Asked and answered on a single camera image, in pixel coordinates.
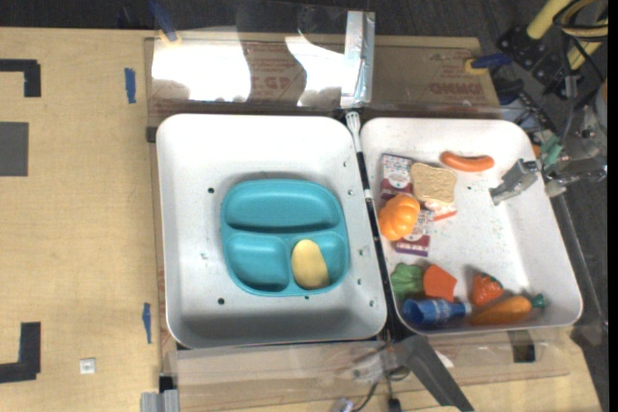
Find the pink and white carton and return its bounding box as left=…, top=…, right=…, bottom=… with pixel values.
left=393, top=206, right=435, bottom=258
left=379, top=152, right=414, bottom=202

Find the orange and white packet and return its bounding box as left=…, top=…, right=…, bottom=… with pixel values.
left=424, top=200, right=459, bottom=222

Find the orange carrot green top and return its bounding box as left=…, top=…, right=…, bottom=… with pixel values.
left=470, top=292, right=548, bottom=327

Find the white plastic tray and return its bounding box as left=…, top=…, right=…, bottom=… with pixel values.
left=154, top=113, right=389, bottom=349
left=359, top=117, right=584, bottom=337

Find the green leafy vegetable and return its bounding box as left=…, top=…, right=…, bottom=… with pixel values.
left=389, top=262, right=427, bottom=301

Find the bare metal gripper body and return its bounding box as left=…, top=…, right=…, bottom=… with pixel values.
left=554, top=123, right=608, bottom=183

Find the yellow potato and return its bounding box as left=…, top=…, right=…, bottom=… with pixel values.
left=290, top=238, right=331, bottom=290

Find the blue bottle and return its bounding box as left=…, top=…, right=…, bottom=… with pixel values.
left=401, top=297, right=473, bottom=330

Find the orange sausage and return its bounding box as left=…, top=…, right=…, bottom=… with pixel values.
left=439, top=151, right=495, bottom=174

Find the tan bread slice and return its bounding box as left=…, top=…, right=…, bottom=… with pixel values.
left=409, top=162, right=458, bottom=205

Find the orange wedge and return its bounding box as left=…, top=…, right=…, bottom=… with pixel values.
left=422, top=263, right=459, bottom=304

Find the blue divided plate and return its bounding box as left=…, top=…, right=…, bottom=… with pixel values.
left=220, top=179, right=351, bottom=298

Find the thin black and white rod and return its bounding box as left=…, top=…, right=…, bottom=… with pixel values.
left=344, top=110, right=395, bottom=342

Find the orange strawberry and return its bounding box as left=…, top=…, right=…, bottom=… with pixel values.
left=470, top=272, right=505, bottom=308

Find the orange pumpkin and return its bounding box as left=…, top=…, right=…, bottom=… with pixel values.
left=377, top=193, right=421, bottom=242

